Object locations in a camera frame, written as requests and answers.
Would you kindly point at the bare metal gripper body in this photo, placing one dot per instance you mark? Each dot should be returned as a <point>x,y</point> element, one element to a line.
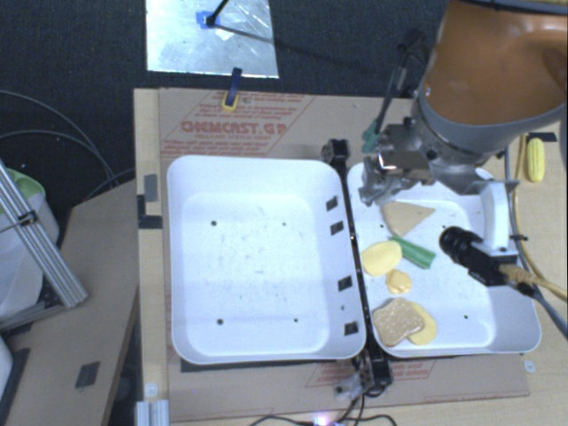
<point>408,149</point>

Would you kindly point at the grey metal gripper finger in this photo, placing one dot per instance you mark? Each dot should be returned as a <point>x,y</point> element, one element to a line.
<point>370,193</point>
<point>397,190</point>

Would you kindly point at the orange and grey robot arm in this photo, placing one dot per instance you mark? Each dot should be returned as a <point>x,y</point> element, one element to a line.
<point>488,60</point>

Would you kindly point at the beige pizza slice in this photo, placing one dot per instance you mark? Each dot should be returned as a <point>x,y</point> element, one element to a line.
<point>404,218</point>

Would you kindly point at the thin black rod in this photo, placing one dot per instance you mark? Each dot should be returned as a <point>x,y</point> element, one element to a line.
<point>355,246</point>

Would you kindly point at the green celery stick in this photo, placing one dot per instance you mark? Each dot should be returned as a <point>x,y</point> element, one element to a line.
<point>415,252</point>

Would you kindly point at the yellow potato slice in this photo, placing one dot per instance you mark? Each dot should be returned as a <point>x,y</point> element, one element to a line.
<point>379,257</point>
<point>427,326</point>

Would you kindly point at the small yellow pasta piece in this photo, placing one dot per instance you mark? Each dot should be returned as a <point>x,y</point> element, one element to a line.
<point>398,281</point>

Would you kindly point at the brown cardboard board red print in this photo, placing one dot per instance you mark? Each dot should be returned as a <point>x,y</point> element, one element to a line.
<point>266,122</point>

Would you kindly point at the white plastic tray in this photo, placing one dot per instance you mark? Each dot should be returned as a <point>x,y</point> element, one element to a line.
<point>461,300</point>
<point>262,260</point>

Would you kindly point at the yellow corn cob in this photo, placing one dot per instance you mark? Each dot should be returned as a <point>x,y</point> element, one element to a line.
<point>535,159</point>

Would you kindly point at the brown bread slice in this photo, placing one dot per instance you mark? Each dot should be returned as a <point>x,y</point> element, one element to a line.
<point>397,322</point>

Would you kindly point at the black cylinder on white bracket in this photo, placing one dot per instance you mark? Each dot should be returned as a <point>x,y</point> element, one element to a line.
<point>470,251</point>

